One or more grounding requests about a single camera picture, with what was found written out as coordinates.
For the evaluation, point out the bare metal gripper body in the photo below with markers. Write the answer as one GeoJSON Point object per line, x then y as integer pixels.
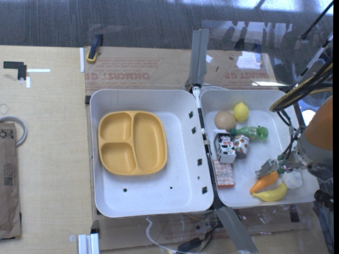
{"type": "Point", "coordinates": [295, 163]}

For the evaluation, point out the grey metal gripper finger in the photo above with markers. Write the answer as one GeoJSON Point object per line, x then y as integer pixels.
{"type": "Point", "coordinates": [269, 164]}
{"type": "Point", "coordinates": [263, 174]}

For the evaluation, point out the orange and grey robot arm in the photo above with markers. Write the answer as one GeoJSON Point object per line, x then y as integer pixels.
{"type": "Point", "coordinates": [319, 126]}

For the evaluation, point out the orange carrot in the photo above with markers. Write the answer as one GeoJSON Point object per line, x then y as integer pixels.
{"type": "Point", "coordinates": [265, 182]}

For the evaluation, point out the white plastic tray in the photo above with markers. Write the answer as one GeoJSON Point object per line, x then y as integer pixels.
{"type": "Point", "coordinates": [260, 152]}
{"type": "Point", "coordinates": [169, 194]}

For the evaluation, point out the white garlic bulb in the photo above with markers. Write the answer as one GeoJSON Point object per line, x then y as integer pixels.
{"type": "Point", "coordinates": [293, 180]}

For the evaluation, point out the yellow banana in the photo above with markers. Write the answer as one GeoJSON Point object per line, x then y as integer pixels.
{"type": "Point", "coordinates": [272, 194]}

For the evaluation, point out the strawberry print white cup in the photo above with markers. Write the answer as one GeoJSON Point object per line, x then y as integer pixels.
{"type": "Point", "coordinates": [241, 145]}

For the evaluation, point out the green plastic bottle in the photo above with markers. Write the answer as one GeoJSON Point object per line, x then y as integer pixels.
{"type": "Point", "coordinates": [250, 132]}

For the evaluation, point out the orange and white packet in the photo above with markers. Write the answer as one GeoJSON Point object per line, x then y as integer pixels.
{"type": "Point", "coordinates": [223, 174]}

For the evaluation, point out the cow print white carton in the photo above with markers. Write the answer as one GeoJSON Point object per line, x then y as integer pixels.
{"type": "Point", "coordinates": [225, 148]}

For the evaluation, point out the yellow lemon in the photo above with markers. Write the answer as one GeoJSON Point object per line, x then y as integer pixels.
{"type": "Point", "coordinates": [241, 112]}

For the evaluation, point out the brown egg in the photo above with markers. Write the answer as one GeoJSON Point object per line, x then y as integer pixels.
{"type": "Point", "coordinates": [224, 120]}

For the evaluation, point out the yellow divided plate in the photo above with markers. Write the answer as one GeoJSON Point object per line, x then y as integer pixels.
{"type": "Point", "coordinates": [148, 139]}

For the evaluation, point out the brown cardboard board red print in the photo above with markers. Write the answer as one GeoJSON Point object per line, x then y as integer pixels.
{"type": "Point", "coordinates": [137, 73]}

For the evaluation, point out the brown paper bag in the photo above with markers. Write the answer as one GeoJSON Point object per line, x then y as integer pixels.
{"type": "Point", "coordinates": [9, 184]}

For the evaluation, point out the black cylinder on white bracket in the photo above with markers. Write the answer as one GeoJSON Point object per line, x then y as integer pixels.
{"type": "Point", "coordinates": [324, 198]}

